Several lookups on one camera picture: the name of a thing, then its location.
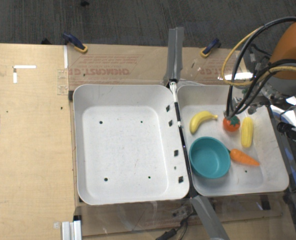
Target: toy tomato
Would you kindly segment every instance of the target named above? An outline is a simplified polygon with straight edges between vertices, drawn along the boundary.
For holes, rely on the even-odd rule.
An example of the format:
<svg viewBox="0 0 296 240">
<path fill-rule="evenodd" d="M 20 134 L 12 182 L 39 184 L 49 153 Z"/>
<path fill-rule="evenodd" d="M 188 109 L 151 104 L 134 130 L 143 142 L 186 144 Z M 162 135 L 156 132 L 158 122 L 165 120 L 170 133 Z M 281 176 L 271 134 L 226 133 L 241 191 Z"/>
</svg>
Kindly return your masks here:
<svg viewBox="0 0 296 240">
<path fill-rule="evenodd" d="M 223 128 L 228 132 L 235 132 L 240 128 L 240 119 L 235 115 L 230 120 L 223 119 Z"/>
</svg>

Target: yellow banana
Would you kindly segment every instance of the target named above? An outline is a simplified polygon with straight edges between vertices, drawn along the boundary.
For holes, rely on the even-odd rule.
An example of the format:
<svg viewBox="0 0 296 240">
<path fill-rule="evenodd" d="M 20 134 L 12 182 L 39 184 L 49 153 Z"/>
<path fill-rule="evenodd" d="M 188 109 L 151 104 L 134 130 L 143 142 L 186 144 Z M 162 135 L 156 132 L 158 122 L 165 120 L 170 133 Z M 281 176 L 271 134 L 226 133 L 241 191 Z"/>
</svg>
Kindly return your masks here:
<svg viewBox="0 0 296 240">
<path fill-rule="evenodd" d="M 242 122 L 241 129 L 241 144 L 244 148 L 249 148 L 252 145 L 253 139 L 253 120 L 251 117 L 246 117 Z"/>
<path fill-rule="evenodd" d="M 194 134 L 202 122 L 210 119 L 216 120 L 217 118 L 218 116 L 216 114 L 212 114 L 211 112 L 206 110 L 195 114 L 190 121 L 190 132 Z"/>
</svg>

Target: blue clamp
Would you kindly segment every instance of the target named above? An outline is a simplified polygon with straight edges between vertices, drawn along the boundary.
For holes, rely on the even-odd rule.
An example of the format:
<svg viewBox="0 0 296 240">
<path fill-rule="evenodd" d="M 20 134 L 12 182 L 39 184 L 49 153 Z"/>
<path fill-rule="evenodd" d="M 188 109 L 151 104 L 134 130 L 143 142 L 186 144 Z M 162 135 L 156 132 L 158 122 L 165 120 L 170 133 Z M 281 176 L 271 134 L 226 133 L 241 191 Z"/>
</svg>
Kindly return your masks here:
<svg viewBox="0 0 296 240">
<path fill-rule="evenodd" d="M 200 51 L 200 55 L 203 57 L 203 58 L 206 58 L 210 55 L 212 49 L 214 47 L 220 47 L 221 46 L 221 43 L 220 43 L 220 40 L 219 39 L 214 39 L 207 47 L 204 47 L 201 51 Z"/>
<path fill-rule="evenodd" d="M 76 38 L 75 36 L 73 36 L 72 34 L 68 34 L 66 32 L 63 33 L 62 35 L 63 39 L 65 40 L 65 43 L 72 43 L 74 45 L 74 48 L 81 52 L 81 53 L 85 53 L 88 51 L 88 47 L 84 44 L 82 44 L 82 42 L 80 42 L 80 40 L 78 38 Z"/>
</svg>

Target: yellow corn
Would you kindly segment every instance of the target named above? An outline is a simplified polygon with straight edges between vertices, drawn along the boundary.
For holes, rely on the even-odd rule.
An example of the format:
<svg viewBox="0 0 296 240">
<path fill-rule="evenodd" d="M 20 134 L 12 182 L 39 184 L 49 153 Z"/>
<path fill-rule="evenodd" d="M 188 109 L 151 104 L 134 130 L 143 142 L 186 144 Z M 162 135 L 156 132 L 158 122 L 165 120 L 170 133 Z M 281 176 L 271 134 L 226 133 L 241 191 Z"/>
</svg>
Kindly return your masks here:
<svg viewBox="0 0 296 240">
<path fill-rule="evenodd" d="M 241 128 L 241 144 L 244 148 L 252 145 L 253 138 L 253 120 L 250 117 L 243 119 Z"/>
</svg>

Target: carrot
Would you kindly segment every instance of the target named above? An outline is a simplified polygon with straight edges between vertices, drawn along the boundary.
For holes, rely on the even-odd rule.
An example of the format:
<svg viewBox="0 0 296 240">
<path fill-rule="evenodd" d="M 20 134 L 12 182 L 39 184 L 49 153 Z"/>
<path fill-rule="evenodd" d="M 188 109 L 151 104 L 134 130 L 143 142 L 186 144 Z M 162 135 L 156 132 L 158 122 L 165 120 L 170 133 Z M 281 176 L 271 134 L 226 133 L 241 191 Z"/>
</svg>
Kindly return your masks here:
<svg viewBox="0 0 296 240">
<path fill-rule="evenodd" d="M 236 148 L 230 151 L 230 157 L 232 160 L 240 162 L 242 164 L 250 165 L 250 166 L 259 166 L 260 163 L 247 155 L 246 153 L 238 150 Z"/>
</svg>

